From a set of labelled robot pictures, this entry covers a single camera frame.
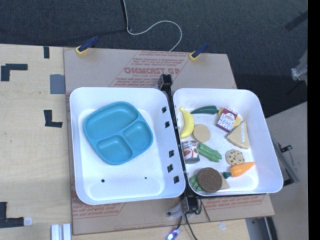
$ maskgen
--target plate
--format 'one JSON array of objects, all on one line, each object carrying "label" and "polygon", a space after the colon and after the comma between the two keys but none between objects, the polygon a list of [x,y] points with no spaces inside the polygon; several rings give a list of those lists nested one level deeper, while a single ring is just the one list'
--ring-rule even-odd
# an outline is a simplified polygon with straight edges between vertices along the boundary
[{"label": "plate", "polygon": [[141,113],[128,102],[115,102],[90,114],[84,133],[103,161],[121,165],[145,152],[153,133]]}]

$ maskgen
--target blue plastic clip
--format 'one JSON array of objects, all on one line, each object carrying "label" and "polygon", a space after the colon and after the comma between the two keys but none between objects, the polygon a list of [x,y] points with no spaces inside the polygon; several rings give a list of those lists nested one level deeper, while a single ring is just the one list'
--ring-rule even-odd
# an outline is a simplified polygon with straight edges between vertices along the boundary
[{"label": "blue plastic clip", "polygon": [[200,53],[202,53],[208,47],[209,47],[209,45],[207,45],[206,43],[201,45],[197,50],[195,50],[189,54],[189,59],[192,61],[195,61],[196,59],[198,59]]},{"label": "blue plastic clip", "polygon": [[77,48],[75,48],[75,51],[79,55],[84,54],[88,50],[88,48],[93,47],[98,42],[99,42],[98,36],[92,37],[89,40],[85,41],[80,46],[78,46]]}]

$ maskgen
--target yellow banana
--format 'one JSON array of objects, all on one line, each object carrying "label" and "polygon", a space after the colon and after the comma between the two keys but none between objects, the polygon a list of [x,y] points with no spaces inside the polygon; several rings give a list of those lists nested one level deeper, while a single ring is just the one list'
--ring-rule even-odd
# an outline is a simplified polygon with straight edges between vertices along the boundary
[{"label": "yellow banana", "polygon": [[182,111],[183,114],[183,119],[184,119],[184,126],[183,129],[180,133],[180,137],[182,139],[188,137],[189,135],[192,134],[195,128],[195,121],[194,117],[191,113],[185,111],[184,107],[180,107],[180,110]]}]

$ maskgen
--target toy cookie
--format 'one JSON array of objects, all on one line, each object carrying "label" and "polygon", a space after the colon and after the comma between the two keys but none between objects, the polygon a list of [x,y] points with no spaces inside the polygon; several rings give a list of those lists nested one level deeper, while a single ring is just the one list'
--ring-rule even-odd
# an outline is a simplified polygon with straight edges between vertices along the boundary
[{"label": "toy cookie", "polygon": [[245,162],[244,155],[236,149],[231,149],[227,151],[225,153],[225,160],[231,166],[243,164]]},{"label": "toy cookie", "polygon": [[221,186],[222,186],[221,174],[217,170],[211,167],[206,167],[201,169],[197,174],[196,179],[199,186],[205,192],[213,193],[221,189]]},{"label": "toy cookie", "polygon": [[193,137],[198,142],[206,142],[210,139],[210,131],[204,124],[196,124],[193,129]]}]

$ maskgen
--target toy bread slice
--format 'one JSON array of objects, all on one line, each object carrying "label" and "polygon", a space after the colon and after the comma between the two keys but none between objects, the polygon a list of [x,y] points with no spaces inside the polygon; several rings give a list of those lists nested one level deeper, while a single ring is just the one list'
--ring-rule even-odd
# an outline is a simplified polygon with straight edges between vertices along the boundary
[{"label": "toy bread slice", "polygon": [[227,136],[226,139],[239,148],[248,149],[250,146],[247,122],[242,121],[237,127],[235,127]]}]

